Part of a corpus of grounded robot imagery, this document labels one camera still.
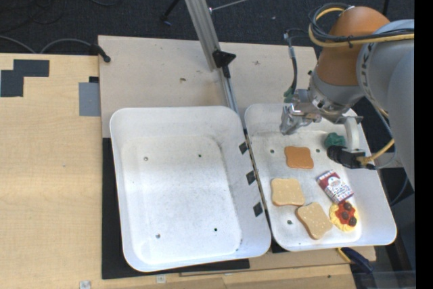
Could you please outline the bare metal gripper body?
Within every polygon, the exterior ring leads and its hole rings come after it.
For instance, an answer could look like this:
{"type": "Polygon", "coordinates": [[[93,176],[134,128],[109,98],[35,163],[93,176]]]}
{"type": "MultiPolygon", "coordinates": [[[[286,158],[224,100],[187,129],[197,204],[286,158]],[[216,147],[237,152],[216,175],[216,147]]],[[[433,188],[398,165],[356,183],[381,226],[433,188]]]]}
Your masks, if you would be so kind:
{"type": "Polygon", "coordinates": [[[322,118],[336,122],[350,108],[311,89],[289,88],[283,94],[283,101],[282,118],[290,122],[319,122],[322,118]]]}

